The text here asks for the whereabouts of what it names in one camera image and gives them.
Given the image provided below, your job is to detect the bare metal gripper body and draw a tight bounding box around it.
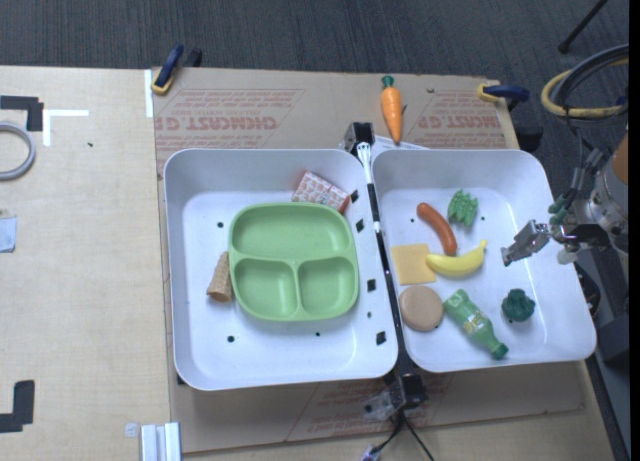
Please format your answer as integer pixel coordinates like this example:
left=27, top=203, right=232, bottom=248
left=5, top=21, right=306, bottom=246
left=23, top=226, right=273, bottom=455
left=551, top=197, right=630, bottom=253

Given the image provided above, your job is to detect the green broccoli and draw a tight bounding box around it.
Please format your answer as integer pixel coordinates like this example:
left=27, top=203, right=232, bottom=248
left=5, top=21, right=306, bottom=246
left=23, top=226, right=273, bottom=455
left=501, top=288, right=537, bottom=323

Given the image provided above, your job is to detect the yellow banana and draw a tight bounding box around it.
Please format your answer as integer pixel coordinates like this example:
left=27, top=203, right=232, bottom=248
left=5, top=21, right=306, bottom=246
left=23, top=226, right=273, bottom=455
left=425, top=239, right=488, bottom=279

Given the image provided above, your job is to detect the white plastic tray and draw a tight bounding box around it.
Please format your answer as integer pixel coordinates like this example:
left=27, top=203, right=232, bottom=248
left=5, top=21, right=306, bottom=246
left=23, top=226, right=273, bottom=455
left=372, top=148, right=598, bottom=374
left=163, top=148, right=400, bottom=392

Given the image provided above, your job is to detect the green ridged toy vegetable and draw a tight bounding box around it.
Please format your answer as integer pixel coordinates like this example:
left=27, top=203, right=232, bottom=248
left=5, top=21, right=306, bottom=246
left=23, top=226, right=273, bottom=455
left=447, top=188, right=479, bottom=227

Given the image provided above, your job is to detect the orange sausage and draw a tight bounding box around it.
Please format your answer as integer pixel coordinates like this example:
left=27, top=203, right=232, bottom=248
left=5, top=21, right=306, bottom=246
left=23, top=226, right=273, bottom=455
left=416, top=202, right=459, bottom=256

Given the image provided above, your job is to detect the green plastic bottle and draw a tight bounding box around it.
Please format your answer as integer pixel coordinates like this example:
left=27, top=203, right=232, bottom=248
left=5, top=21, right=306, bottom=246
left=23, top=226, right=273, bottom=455
left=442, top=289, right=510, bottom=361

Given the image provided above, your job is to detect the yellow cheese slice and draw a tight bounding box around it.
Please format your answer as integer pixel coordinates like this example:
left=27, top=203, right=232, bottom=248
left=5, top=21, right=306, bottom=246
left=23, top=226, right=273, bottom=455
left=389, top=243, right=438, bottom=286

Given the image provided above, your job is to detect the tan round biscuit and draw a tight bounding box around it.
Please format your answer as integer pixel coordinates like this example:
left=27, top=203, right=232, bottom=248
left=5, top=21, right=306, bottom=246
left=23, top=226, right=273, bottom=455
left=398, top=284, right=445, bottom=333

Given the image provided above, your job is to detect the thin black and white rod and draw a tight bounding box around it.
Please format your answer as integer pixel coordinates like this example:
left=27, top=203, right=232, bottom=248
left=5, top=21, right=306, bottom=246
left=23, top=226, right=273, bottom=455
left=356, top=142, right=410, bottom=376

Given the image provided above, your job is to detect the orange carrot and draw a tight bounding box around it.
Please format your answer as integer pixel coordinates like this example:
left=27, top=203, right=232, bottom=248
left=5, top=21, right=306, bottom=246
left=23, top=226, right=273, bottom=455
left=380, top=75, right=405, bottom=145

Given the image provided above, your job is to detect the orange and white carton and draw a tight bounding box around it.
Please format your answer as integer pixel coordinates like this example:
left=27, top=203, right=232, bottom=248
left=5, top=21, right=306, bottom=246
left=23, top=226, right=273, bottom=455
left=291, top=171, right=351, bottom=214

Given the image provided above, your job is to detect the black stand leg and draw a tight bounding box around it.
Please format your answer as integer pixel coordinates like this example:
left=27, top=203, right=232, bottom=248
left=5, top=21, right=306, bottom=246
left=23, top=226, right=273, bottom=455
left=558, top=0, right=630, bottom=55

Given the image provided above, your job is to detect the green divided plate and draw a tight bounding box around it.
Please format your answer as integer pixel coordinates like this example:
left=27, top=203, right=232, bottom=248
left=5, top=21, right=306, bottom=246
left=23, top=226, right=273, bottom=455
left=228, top=202, right=360, bottom=322

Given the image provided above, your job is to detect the brown cardboard board red print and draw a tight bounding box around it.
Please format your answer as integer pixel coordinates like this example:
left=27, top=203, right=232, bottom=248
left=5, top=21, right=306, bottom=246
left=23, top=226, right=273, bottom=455
left=151, top=67, right=601, bottom=455

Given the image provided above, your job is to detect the tan ice cream cone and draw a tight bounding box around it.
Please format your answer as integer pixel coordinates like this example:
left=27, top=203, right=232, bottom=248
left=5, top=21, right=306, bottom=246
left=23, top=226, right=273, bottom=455
left=206, top=251, right=234, bottom=304

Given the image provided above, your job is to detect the grey tape roll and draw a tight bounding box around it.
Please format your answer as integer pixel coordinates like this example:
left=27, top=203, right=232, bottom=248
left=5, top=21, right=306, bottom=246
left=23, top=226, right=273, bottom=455
left=0, top=121, right=37, bottom=181

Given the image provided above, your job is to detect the black block with thin wires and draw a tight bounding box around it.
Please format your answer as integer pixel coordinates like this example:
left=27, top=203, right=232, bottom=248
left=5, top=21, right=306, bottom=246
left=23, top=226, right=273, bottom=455
left=343, top=122, right=376, bottom=153
left=362, top=372, right=430, bottom=423

